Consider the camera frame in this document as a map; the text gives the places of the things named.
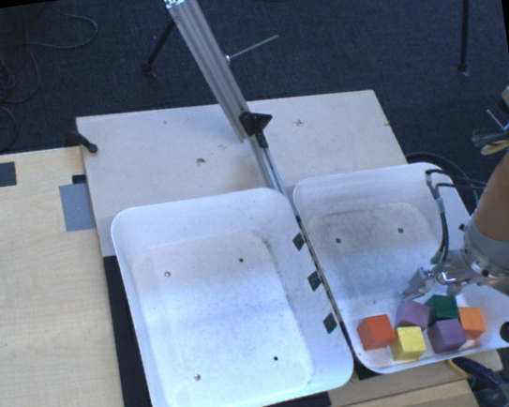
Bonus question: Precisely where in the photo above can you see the yellow cube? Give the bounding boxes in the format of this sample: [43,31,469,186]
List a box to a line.
[387,323,429,365]

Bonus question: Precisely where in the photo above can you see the purple cube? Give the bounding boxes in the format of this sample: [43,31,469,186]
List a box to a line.
[391,296,434,335]
[424,315,470,356]

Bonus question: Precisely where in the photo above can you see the orange cube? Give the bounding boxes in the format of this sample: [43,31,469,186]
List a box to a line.
[456,303,488,342]
[355,312,399,353]

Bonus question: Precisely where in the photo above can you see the white plastic tray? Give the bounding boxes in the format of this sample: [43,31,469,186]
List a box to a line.
[289,148,509,385]
[107,176,362,407]

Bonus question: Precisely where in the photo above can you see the green cube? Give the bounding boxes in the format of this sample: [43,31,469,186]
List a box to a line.
[423,291,461,325]

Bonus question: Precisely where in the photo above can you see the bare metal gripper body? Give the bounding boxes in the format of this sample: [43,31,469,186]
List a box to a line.
[429,240,509,309]

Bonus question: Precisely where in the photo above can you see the pale wood board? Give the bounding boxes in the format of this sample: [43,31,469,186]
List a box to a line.
[75,60,507,407]

